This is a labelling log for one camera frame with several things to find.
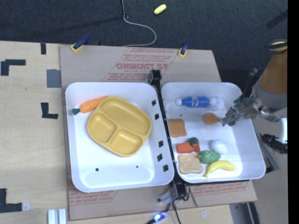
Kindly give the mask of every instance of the white cable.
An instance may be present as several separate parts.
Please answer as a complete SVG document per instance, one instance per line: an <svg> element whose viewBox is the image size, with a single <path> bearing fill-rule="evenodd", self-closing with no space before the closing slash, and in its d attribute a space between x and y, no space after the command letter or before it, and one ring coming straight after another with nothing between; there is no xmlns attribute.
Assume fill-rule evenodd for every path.
<svg viewBox="0 0 299 224"><path fill-rule="evenodd" d="M156 41L156 39L157 39L157 35L156 35L155 31L154 31L152 28L148 27L148 26L145 26L145 25L142 25L142 24L133 23L133 22L129 22L129 21L126 19L126 17L125 17L125 16L126 16L126 12L125 12L125 7L124 7L123 0L121 0L121 4L122 4L122 11L123 11L123 19L124 19L124 21L125 21L126 23L131 24L131 25L136 25L136 26L140 26L140 27L147 28L147 29L151 30L152 33L155 35L155 39L154 39L151 43L148 43L148 44L141 44L141 45L126 45L126 46L124 46L124 47L130 47L130 46L149 46L149 45L155 43L155 41Z"/></svg>

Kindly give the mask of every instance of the blue clamp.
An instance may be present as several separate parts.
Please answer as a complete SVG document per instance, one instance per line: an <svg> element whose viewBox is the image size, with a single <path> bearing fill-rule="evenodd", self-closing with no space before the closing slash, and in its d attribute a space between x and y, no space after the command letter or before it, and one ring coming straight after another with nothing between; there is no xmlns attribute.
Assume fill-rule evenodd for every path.
<svg viewBox="0 0 299 224"><path fill-rule="evenodd" d="M91 37L92 37L91 34L87 34L83 36L80 40L78 40L75 44L71 46L71 50L73 52L79 51L82 48L82 45L86 45Z"/></svg>
<svg viewBox="0 0 299 224"><path fill-rule="evenodd" d="M187 39L184 41L184 43L182 44L180 50L178 51L178 56L179 56L179 57L183 58L183 57L186 56L187 48L188 48L190 42L191 42L191 38L187 38Z"/></svg>

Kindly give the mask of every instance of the white tray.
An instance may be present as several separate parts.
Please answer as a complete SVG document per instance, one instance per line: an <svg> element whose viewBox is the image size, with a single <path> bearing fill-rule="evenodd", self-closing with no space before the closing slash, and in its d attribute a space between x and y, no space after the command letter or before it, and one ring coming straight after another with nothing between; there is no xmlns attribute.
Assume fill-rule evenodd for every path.
<svg viewBox="0 0 299 224"><path fill-rule="evenodd" d="M242 94L241 90L231 83L167 83L162 88L162 97L167 119L183 119L187 136L171 137L172 149L179 175L189 183L224 182L260 178L265 173L265 163L250 119L237 122L235 126L222 126L221 123L207 125L202 116L213 112L209 108L189 108L177 106L177 98L189 96L219 96L225 102L225 108L213 112L218 117L224 117L233 101ZM186 174L179 172L178 153L176 145L187 141L188 138L199 139L201 151L211 150L211 142L221 139L228 145L228 154L222 155L221 160L228 160L235 166L235 171L217 170L205 178L207 164L203 164L201 174Z"/></svg>
<svg viewBox="0 0 299 224"><path fill-rule="evenodd" d="M125 99L151 118L152 131L143 147L133 156L117 156L90 138L87 122L92 112L72 114L72 109L78 108L81 103L105 95ZM157 93L152 86L146 83L73 83L66 89L65 99L71 176L77 189L98 192L171 182L174 167Z"/></svg>

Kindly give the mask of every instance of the bottle cap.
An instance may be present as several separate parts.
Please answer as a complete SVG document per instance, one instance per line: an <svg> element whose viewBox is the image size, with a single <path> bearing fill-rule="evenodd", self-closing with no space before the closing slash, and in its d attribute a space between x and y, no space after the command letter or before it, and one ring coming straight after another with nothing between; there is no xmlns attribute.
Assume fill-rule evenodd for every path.
<svg viewBox="0 0 299 224"><path fill-rule="evenodd" d="M182 99L180 99L180 98L177 99L177 100L176 100L176 105L182 105Z"/></svg>

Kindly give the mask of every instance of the cardboard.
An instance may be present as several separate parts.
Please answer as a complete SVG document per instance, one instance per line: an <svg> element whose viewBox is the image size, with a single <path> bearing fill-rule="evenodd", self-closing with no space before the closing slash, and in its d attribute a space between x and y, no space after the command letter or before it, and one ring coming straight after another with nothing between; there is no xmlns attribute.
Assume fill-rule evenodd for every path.
<svg viewBox="0 0 299 224"><path fill-rule="evenodd" d="M61 45L60 65L64 114L65 89L74 82L146 82L152 69L161 70L161 86L168 82L221 81L213 53L209 50L188 50L187 55L181 58L178 49L84 46L74 53L70 45ZM97 193L77 190L71 181L66 122L64 115L70 220L166 209L166 205L157 204L157 196L166 192L168 185ZM191 186L190 190L191 197L188 201L177 203L178 209L256 200L251 181L204 184Z"/></svg>

